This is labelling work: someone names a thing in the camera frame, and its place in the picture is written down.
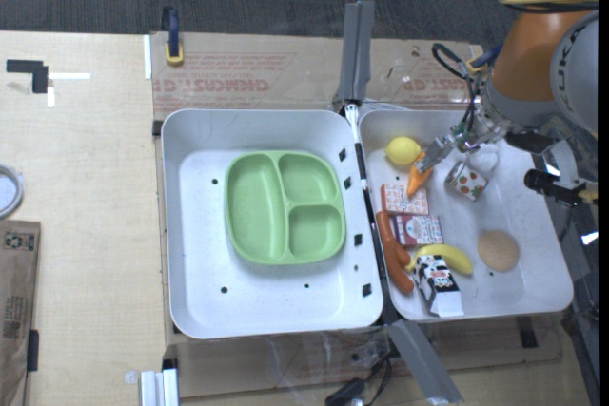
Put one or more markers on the round brown biscuit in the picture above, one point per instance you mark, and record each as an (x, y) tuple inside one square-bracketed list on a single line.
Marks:
[(498, 251)]

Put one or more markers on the pink carton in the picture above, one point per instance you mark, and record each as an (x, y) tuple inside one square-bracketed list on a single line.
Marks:
[(421, 230)]

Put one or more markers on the black and white cow carton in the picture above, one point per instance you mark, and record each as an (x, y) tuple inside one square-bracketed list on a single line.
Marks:
[(438, 283)]

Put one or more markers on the orange patterned carton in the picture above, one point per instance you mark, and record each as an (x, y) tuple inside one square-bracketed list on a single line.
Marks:
[(404, 200)]

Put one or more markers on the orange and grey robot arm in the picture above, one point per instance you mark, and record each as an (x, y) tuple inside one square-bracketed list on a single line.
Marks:
[(528, 57)]

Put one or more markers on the brown cardboard board red print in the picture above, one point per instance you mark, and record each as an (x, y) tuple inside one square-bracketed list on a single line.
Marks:
[(228, 76)]

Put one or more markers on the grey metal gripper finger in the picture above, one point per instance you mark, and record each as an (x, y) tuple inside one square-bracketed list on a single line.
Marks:
[(435, 146), (424, 163)]

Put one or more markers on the white carton with strawberry print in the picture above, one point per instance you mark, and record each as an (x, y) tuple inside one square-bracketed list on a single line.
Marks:
[(468, 183)]

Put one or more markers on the orange sausage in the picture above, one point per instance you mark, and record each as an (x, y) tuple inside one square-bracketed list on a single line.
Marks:
[(386, 230), (399, 276)]

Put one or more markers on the white plastic tray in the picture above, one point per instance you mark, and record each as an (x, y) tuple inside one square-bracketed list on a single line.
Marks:
[(200, 252), (518, 214)]

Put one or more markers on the black cylinder on white bracket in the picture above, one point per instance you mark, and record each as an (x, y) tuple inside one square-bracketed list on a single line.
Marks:
[(547, 183)]

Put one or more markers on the white fluffy ball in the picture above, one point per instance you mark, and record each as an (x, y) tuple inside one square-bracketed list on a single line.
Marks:
[(485, 160)]

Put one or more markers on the orange carrot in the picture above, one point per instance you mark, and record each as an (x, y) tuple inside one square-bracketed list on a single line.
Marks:
[(418, 183)]

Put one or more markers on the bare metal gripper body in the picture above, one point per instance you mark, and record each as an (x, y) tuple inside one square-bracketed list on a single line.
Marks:
[(476, 134)]

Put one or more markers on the yellow lemon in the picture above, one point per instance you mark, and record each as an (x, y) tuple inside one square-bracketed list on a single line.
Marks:
[(402, 150)]

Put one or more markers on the green divided plate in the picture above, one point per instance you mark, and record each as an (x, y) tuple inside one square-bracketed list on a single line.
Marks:
[(257, 209)]

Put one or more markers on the yellow banana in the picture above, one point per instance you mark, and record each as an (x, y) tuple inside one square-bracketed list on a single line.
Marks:
[(452, 254)]

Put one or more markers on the brown paper bag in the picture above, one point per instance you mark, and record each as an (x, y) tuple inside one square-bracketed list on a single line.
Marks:
[(16, 299)]

